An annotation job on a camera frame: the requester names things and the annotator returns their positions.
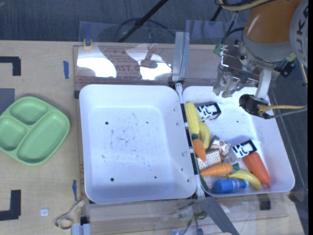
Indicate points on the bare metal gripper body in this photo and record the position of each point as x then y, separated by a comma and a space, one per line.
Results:
240, 65

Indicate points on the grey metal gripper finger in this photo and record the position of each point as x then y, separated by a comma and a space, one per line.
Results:
218, 87
231, 89

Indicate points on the orange and white patterned packet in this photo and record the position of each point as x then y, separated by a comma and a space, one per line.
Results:
220, 146

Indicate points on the white plastic tray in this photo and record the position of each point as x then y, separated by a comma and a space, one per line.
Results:
134, 143
244, 128

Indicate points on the yellow banana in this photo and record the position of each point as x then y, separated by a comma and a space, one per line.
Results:
206, 133
247, 177

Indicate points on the green divided plate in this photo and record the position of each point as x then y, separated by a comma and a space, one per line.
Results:
36, 131

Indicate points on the yellow corn cob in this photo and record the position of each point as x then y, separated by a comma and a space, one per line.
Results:
192, 117

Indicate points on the blue bottle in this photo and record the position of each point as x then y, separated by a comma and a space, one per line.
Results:
226, 186

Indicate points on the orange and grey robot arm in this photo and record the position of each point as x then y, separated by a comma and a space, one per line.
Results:
267, 21

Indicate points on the orange and white patterned box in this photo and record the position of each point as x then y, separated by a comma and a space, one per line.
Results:
212, 159

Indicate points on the orange carrot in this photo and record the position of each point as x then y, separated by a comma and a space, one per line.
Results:
199, 148
217, 169

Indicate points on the black and white carton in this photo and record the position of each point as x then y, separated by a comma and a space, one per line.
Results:
207, 111
244, 148

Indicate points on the black cylinder on white bracket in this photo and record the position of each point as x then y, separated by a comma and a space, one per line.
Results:
252, 104

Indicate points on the orange bottle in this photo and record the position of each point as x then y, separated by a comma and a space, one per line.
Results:
256, 166

